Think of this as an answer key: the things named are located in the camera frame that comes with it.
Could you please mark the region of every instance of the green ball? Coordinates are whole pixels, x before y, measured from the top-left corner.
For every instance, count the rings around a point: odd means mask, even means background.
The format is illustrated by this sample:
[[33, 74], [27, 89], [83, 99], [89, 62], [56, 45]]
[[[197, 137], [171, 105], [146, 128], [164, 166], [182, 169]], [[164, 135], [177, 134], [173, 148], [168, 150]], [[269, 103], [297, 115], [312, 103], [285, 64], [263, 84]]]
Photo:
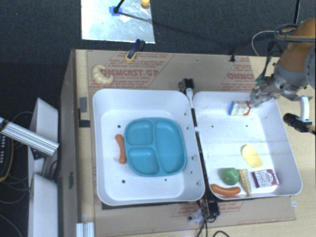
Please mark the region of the green ball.
[[234, 185], [238, 182], [239, 172], [235, 168], [226, 168], [221, 172], [221, 179], [225, 184]]

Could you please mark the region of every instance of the orange ball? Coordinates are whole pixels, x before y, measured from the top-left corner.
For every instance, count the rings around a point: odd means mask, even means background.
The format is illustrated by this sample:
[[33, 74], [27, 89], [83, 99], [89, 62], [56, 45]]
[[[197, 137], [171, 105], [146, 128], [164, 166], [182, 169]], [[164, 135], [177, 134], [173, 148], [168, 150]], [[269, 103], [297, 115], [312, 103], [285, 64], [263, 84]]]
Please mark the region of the orange ball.
[[141, 0], [141, 4], [143, 7], [147, 7], [150, 3], [150, 0]]

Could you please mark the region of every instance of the black floor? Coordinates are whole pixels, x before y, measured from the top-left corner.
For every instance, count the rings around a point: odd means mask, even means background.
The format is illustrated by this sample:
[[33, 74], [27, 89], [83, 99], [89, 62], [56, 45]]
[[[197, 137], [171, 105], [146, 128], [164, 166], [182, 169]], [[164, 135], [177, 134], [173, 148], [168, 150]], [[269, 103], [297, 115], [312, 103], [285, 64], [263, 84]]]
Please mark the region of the black floor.
[[[296, 0], [151, 0], [156, 44], [144, 51], [255, 55], [252, 37], [293, 23]], [[12, 120], [33, 111], [40, 97], [58, 107], [71, 48], [128, 50], [131, 44], [82, 40], [80, 0], [0, 0], [0, 117]], [[301, 0], [299, 21], [315, 17], [316, 0]], [[265, 55], [272, 35], [255, 39]], [[30, 116], [17, 120], [28, 125]], [[26, 148], [15, 151], [11, 175], [27, 176]], [[0, 200], [21, 192], [0, 184]], [[28, 198], [0, 203], [0, 214], [27, 236]], [[0, 218], [0, 237], [18, 236]]]

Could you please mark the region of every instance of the beige curved toy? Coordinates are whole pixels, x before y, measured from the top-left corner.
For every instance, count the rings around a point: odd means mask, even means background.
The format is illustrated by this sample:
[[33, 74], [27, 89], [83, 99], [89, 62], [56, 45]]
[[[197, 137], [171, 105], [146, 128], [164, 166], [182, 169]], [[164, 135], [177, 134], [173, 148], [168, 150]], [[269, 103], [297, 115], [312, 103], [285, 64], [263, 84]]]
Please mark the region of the beige curved toy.
[[109, 77], [105, 76], [101, 70], [104, 70], [105, 66], [96, 65], [92, 69], [92, 78], [97, 84], [102, 85], [111, 85], [114, 82], [114, 76], [110, 75]]

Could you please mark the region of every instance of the orange sausage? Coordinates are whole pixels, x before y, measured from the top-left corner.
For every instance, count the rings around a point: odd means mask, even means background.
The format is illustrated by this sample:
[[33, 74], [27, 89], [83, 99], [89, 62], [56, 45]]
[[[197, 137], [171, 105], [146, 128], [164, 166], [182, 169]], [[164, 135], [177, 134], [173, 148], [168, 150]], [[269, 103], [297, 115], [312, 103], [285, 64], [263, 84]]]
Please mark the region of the orange sausage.
[[120, 150], [120, 155], [119, 155], [119, 163], [125, 164], [127, 162], [126, 159], [126, 153], [125, 153], [125, 145], [124, 145], [124, 138], [122, 135], [117, 134], [115, 135], [115, 139], [118, 142], [119, 150]]
[[223, 188], [216, 184], [212, 184], [211, 189], [213, 192], [225, 196], [234, 196], [240, 192], [240, 188], [238, 186], [232, 188]]

